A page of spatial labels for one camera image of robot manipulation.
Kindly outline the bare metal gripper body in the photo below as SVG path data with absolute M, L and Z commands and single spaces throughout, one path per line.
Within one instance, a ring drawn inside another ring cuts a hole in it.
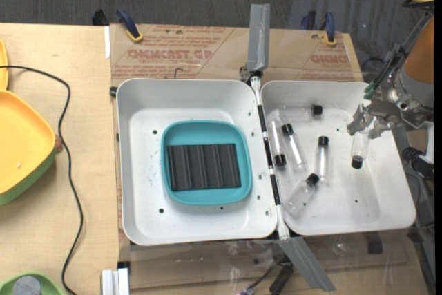
M 389 78 L 365 89 L 371 101 L 368 112 L 388 122 L 405 122 L 420 129 L 434 121 L 434 81 L 415 78 Z

